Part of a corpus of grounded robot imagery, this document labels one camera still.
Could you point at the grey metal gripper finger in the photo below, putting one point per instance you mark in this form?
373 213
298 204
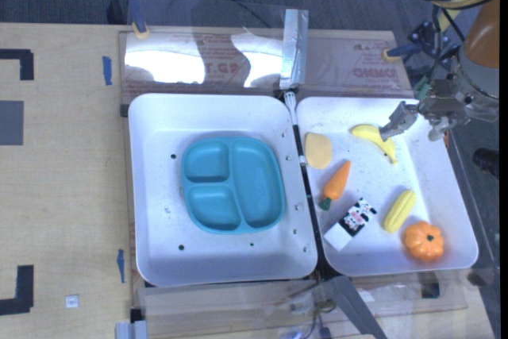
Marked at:
399 119
436 131

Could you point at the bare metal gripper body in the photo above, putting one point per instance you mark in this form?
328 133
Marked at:
442 99

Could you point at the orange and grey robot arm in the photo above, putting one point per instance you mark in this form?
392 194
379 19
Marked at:
482 39

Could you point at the yellow banana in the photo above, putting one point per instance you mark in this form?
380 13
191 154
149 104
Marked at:
369 133

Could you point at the white plastic tray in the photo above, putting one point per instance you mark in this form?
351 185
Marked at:
158 170
369 178

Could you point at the orange carrot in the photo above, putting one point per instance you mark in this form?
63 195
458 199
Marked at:
338 180

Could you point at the pale yellow potato chip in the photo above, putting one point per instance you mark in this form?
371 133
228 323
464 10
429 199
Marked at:
318 151

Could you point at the yellow corn cob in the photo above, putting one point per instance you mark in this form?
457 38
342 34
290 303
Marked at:
399 210

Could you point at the thin black and white rod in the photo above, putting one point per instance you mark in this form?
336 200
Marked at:
302 162

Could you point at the orange pumpkin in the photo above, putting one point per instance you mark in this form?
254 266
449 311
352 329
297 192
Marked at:
422 242

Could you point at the white cow print milk carton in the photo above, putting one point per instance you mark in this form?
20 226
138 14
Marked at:
349 224

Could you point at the blue divided plate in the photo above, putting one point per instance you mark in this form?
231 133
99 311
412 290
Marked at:
254 186

